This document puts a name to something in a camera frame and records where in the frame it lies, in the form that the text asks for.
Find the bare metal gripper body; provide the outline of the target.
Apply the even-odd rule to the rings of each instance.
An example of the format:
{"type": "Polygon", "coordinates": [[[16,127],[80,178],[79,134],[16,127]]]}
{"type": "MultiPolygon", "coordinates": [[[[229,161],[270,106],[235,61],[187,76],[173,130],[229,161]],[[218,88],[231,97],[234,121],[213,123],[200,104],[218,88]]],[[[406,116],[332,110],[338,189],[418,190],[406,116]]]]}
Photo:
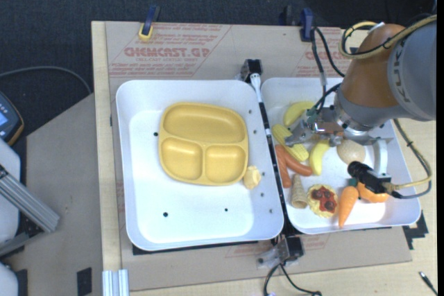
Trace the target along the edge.
{"type": "Polygon", "coordinates": [[[300,140],[351,139],[366,140],[373,126],[360,124],[351,119],[342,109],[316,108],[307,110],[300,117],[300,140]]]}

